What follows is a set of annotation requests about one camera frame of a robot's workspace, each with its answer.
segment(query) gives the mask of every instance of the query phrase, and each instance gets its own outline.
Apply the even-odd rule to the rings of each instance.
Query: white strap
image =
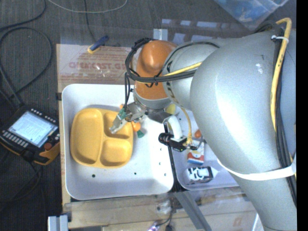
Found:
[[[218,159],[217,161],[225,170],[246,180],[273,180],[273,179],[289,177],[296,173],[296,153],[293,162],[290,166],[263,173],[252,173],[252,174],[237,173],[225,167]]]
[[[278,37],[276,35],[273,35],[271,36],[271,39],[284,39],[285,41],[287,41],[287,43],[289,43],[289,39],[283,36]]]

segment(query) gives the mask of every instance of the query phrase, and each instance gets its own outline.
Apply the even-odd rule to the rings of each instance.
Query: yellow plate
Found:
[[[70,152],[74,160],[82,165],[117,168],[131,158],[133,129],[131,123],[112,134],[117,112],[99,108],[79,111],[72,124]]]

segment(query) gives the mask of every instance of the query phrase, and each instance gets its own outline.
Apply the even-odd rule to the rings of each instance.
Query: yellow cable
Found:
[[[290,33],[291,33],[291,28],[292,28],[292,21],[290,18],[284,18],[276,22],[277,24],[282,24],[282,23],[287,23],[286,29],[284,32],[284,37],[289,39]],[[279,50],[279,55],[278,59],[275,65],[275,71],[274,71],[274,76],[273,76],[273,81],[271,85],[271,91],[270,91],[270,115],[271,119],[273,122],[274,129],[276,131],[276,95],[277,95],[277,86],[278,86],[278,79],[279,79],[279,74],[285,54],[285,50],[287,47],[287,39],[282,40],[282,45]]]
[[[192,123],[191,123],[191,120],[186,112],[186,110],[184,108],[181,107],[181,110],[184,112],[185,116],[186,116],[186,119],[188,121],[188,134],[187,134],[187,141],[184,145],[189,145],[189,144],[192,144],[193,142],[193,138],[192,138]]]
[[[193,65],[190,65],[190,66],[188,66],[188,67],[181,68],[181,69],[179,69],[179,70],[177,70],[177,71],[174,71],[174,72],[172,72],[172,73],[166,74],[166,75],[164,75],[164,76],[176,75],[176,74],[180,74],[180,73],[186,72],[186,71],[188,71],[188,70],[191,70],[191,69],[194,69],[194,68],[199,67],[199,66],[201,65],[201,63],[202,63],[202,62],[199,62],[199,63],[193,64]]]

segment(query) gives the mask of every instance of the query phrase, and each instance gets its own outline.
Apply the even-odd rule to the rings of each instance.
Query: display screen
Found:
[[[8,130],[29,143],[41,147],[50,132],[57,128],[55,124],[26,111]]]

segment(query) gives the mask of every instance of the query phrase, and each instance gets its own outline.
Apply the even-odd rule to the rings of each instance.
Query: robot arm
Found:
[[[162,71],[141,77],[130,74],[128,69],[128,75],[139,84],[161,85],[166,96],[146,98],[135,86],[135,102],[125,110],[124,119],[159,114],[165,121],[168,115],[163,115],[164,109],[171,102],[192,110],[203,137],[253,203],[264,230],[295,231],[296,175],[270,180],[241,177],[286,168],[295,154],[296,32],[291,31],[287,38],[279,37],[283,37],[283,30],[274,23],[238,39],[188,42],[176,47],[159,42],[158,49],[171,46],[163,50],[169,51],[164,63],[157,61]],[[281,41],[288,41],[282,58],[280,49],[286,42]],[[151,59],[150,66],[156,63],[155,57]],[[273,114],[277,59],[281,60],[279,68],[283,68],[275,88]]]

